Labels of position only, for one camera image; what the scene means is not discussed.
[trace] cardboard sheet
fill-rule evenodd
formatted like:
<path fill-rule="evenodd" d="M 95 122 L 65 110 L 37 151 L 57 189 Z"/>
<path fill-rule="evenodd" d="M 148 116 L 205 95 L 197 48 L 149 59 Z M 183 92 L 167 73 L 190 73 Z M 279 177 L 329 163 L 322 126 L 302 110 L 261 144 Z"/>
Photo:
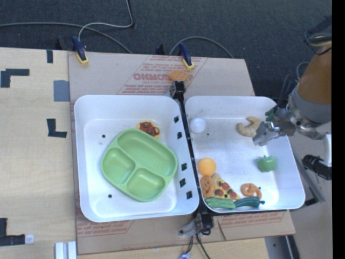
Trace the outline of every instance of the cardboard sheet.
<path fill-rule="evenodd" d="M 72 147 L 78 254 L 156 248 L 188 244 L 178 237 L 178 228 L 192 216 L 162 217 L 109 223 L 94 223 L 80 210 L 73 107 L 87 94 L 164 95 L 171 88 L 168 73 L 184 70 L 178 56 L 88 53 L 89 63 L 81 65 L 75 53 L 68 55 L 71 97 Z M 244 60 L 192 58 L 185 99 L 197 95 L 253 96 Z M 211 235 L 204 242 L 239 240 L 294 233 L 289 211 L 234 214 L 214 218 Z"/>

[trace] orange ball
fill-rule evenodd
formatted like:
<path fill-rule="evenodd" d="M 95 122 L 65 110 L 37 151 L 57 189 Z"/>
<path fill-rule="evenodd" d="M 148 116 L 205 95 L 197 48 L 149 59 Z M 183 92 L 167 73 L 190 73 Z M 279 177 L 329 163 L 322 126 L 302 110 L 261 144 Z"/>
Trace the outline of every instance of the orange ball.
<path fill-rule="evenodd" d="M 212 158 L 200 159 L 198 163 L 199 173 L 211 176 L 216 171 L 216 163 Z"/>

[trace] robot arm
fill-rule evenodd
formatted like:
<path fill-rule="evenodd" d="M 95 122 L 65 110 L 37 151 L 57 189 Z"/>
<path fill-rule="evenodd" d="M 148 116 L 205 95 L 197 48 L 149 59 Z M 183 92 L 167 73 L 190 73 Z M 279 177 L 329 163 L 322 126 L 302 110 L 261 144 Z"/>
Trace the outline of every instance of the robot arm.
<path fill-rule="evenodd" d="M 330 149 L 330 134 L 323 134 L 317 128 L 331 121 L 331 84 L 332 84 L 332 43 L 318 44 L 321 48 L 309 62 L 297 86 L 288 97 L 285 108 L 278 105 L 266 112 L 266 122 L 261 122 L 253 137 L 255 145 L 265 146 L 272 139 L 280 136 L 293 136 L 299 132 L 314 140 L 323 140 L 326 148 Z M 312 166 L 322 164 L 332 166 L 330 159 L 304 158 L 306 167 L 317 172 L 325 179 L 331 179 L 332 174 Z"/>

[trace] ping pong ball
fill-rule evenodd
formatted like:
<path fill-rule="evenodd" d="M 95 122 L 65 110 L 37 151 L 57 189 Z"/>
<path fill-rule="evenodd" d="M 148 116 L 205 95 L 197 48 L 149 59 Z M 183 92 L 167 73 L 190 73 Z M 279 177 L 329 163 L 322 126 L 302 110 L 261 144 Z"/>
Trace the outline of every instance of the ping pong ball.
<path fill-rule="evenodd" d="M 190 122 L 190 130 L 193 133 L 202 133 L 206 129 L 206 121 L 203 118 L 193 118 Z"/>
<path fill-rule="evenodd" d="M 212 158 L 202 158 L 198 163 L 198 170 L 202 175 L 211 176 L 216 168 L 216 162 Z"/>

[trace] yellow clip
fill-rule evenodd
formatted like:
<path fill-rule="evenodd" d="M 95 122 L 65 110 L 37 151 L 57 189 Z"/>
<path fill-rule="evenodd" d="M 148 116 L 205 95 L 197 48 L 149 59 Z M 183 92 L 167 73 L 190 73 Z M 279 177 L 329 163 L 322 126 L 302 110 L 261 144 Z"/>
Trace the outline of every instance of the yellow clip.
<path fill-rule="evenodd" d="M 187 70 L 191 70 L 194 67 L 194 63 L 191 63 L 191 65 L 188 65 L 188 63 L 185 61 L 185 59 L 182 59 L 182 62 L 184 66 L 187 68 Z"/>

